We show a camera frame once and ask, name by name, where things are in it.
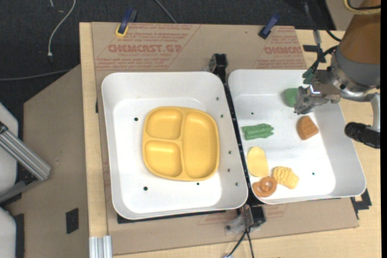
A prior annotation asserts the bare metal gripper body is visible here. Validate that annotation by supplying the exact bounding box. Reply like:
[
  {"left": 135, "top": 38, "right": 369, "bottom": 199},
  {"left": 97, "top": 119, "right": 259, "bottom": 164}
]
[{"left": 311, "top": 68, "right": 380, "bottom": 105}]

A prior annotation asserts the green rounded toy food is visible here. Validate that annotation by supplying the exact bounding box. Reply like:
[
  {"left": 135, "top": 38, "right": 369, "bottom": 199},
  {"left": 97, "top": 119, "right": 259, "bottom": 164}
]
[{"left": 283, "top": 87, "right": 301, "bottom": 108}]

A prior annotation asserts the orange toy waffle piece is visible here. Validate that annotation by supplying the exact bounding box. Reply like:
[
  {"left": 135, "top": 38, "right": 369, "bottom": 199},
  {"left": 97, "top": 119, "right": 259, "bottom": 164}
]
[{"left": 296, "top": 115, "right": 320, "bottom": 141}]

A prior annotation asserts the green toy asparagus bunch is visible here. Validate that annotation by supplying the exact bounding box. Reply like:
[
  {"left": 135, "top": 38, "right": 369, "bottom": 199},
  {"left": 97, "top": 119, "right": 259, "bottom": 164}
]
[{"left": 241, "top": 123, "right": 275, "bottom": 141}]

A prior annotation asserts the white plastic tray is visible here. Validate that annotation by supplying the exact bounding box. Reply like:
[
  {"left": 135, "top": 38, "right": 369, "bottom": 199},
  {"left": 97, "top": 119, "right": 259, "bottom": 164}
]
[
  {"left": 227, "top": 68, "right": 368, "bottom": 206},
  {"left": 100, "top": 71, "right": 250, "bottom": 220}
]

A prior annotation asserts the thin black rod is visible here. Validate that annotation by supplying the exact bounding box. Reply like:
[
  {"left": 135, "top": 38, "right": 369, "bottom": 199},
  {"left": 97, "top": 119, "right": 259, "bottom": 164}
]
[{"left": 220, "top": 68, "right": 254, "bottom": 208}]

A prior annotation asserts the yellow oval toy chip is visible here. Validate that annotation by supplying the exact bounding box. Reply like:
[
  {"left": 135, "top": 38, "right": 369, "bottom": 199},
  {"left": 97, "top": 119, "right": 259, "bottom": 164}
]
[{"left": 246, "top": 146, "right": 270, "bottom": 178}]

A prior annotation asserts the yellow toy corn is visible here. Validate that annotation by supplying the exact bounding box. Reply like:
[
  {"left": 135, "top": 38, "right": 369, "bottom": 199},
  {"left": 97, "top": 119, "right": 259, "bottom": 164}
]
[{"left": 272, "top": 166, "right": 300, "bottom": 190}]

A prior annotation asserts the brown toy pretzel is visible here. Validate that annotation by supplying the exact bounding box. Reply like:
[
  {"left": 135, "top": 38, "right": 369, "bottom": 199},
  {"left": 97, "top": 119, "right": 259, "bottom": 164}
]
[{"left": 252, "top": 175, "right": 278, "bottom": 199}]

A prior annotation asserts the yellow divided plate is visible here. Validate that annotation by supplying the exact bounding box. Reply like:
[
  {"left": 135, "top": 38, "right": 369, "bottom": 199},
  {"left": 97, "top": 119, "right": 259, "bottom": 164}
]
[{"left": 141, "top": 106, "right": 220, "bottom": 182}]

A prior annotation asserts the brown cardboard board red print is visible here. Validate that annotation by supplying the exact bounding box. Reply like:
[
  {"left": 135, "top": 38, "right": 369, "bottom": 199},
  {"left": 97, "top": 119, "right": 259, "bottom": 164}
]
[{"left": 90, "top": 22, "right": 360, "bottom": 256}]

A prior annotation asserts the black cylinder on white bracket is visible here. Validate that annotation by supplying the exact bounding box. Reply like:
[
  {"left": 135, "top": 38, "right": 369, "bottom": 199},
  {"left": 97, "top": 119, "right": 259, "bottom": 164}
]
[{"left": 344, "top": 92, "right": 382, "bottom": 149}]

